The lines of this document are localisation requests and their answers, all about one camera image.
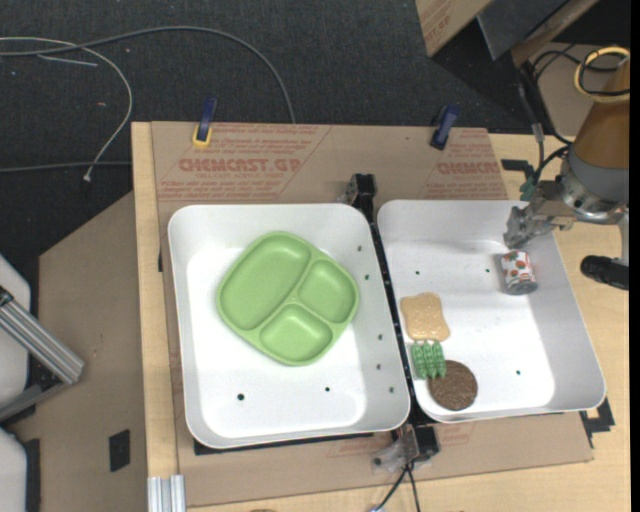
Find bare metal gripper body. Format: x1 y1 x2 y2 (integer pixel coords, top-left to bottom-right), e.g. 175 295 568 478
520 180 631 232

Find white and red can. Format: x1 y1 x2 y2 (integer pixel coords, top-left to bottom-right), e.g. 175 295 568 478
500 249 540 297

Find white plastic tray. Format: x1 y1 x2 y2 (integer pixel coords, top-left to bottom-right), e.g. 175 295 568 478
375 198 608 425
166 201 413 450

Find tan bread slice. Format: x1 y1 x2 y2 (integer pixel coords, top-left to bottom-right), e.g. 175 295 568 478
399 291 452 343

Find green pea pods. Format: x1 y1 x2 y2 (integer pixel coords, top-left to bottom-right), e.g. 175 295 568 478
410 339 448 380

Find brown round biscuit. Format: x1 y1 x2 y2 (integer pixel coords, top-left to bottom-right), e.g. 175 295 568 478
426 359 479 413

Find brown cardboard board red print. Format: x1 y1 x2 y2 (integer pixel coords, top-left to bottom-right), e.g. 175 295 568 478
149 120 596 508

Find green divided plate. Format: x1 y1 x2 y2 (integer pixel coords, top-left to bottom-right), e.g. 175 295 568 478
215 229 362 368

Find black cylinder on white bracket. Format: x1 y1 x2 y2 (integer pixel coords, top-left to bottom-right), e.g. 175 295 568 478
579 208 631 292

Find black block with thin wires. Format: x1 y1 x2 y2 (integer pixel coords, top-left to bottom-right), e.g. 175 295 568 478
348 172 377 207
371 424 442 474

